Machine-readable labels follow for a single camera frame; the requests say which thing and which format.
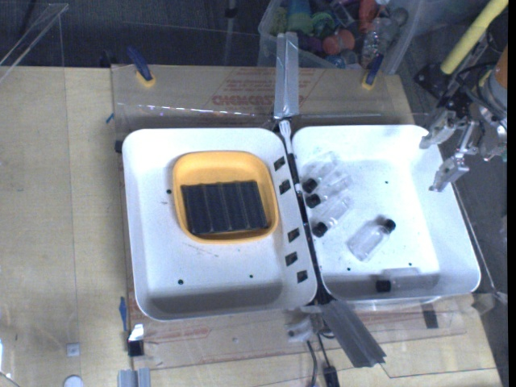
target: clear plastic storage box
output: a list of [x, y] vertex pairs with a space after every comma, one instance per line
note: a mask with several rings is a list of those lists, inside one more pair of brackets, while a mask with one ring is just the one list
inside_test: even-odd
[[[276, 37], [271, 34], [276, 10], [284, 0], [271, 0], [258, 26], [260, 33], [259, 66], [274, 66], [276, 62]], [[416, 36], [439, 27], [459, 23], [471, 18], [484, 8], [489, 0], [389, 0], [390, 8], [402, 7], [409, 13], [401, 34], [392, 44], [383, 60], [381, 70], [395, 74], [403, 56]], [[303, 68], [335, 68], [322, 57], [303, 50], [299, 51], [299, 66]]]

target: black floor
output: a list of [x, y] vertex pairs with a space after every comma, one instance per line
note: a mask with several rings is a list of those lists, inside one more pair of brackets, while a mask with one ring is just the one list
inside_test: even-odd
[[[0, 56], [15, 43], [30, 1], [0, 0], [10, 3], [9, 9], [0, 4]], [[24, 64], [98, 67], [105, 65], [106, 59], [128, 63], [126, 47], [131, 44], [140, 48], [151, 64], [254, 66], [260, 49], [258, 24], [269, 1], [237, 0], [239, 11], [228, 60], [224, 56], [228, 0], [38, 0], [68, 3], [69, 9], [61, 18], [62, 35], [52, 29]], [[419, 36], [404, 56], [398, 73], [422, 126], [430, 121], [435, 99], [415, 85], [413, 77], [425, 64], [443, 60], [467, 26], [445, 27]], [[61, 44], [64, 59], [56, 55], [59, 50], [55, 48]], [[449, 156], [454, 146], [444, 144], [443, 154]], [[481, 251], [480, 300], [483, 293], [508, 293], [506, 232], [501, 232], [507, 215], [507, 165], [498, 158], [486, 163], [478, 156], [470, 156], [467, 162], [470, 173], [456, 183], [456, 188], [472, 223], [473, 241]], [[491, 310], [482, 310], [482, 319], [502, 380], [508, 385], [508, 309], [499, 299], [493, 299]]]

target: wooden table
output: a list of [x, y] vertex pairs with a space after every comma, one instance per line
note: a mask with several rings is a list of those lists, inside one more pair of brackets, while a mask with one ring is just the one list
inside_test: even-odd
[[[409, 114], [399, 78], [385, 79], [391, 101]], [[116, 385], [133, 363], [118, 309], [127, 242], [110, 70], [17, 68], [0, 99], [2, 371], [23, 387], [62, 385], [74, 373], [85, 386]], [[451, 320], [462, 330], [383, 343], [383, 366], [350, 368], [331, 349], [341, 385], [501, 385], [471, 300], [453, 300]], [[298, 352], [166, 368], [151, 371], [152, 387], [305, 386], [311, 367], [310, 354]]]

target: yellow tube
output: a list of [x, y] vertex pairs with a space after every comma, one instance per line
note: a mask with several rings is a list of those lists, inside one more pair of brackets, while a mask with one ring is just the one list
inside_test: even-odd
[[484, 10], [478, 15], [469, 29], [460, 38], [459, 43], [451, 50], [441, 64], [441, 71], [452, 74], [460, 62], [473, 49], [478, 40], [485, 33], [491, 22], [507, 7], [509, 0], [490, 0]]

